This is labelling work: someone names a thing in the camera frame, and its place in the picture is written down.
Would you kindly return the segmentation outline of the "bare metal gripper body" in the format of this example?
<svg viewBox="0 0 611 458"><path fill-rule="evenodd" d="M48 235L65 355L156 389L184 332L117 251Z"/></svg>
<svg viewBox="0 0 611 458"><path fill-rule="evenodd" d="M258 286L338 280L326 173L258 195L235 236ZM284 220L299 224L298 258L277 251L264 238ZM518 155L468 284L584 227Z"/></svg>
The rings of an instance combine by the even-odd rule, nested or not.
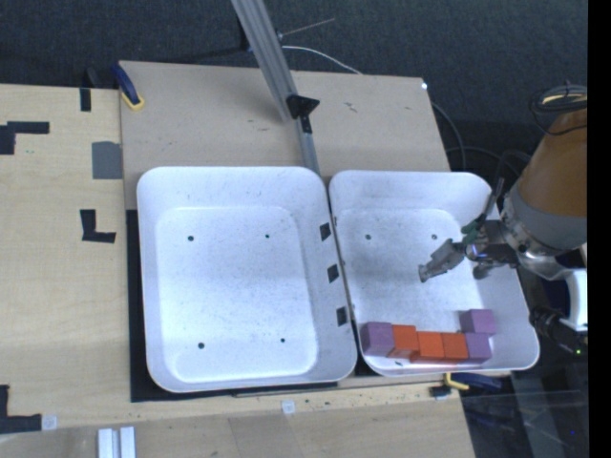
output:
<svg viewBox="0 0 611 458"><path fill-rule="evenodd" d="M474 265L480 260L496 260L502 266L527 271L547 280L567 280L584 274L584 266L566 266L558 260L570 249L548 246L534 238L519 222L507 224L502 220L476 219L463 227L466 258Z"/></svg>

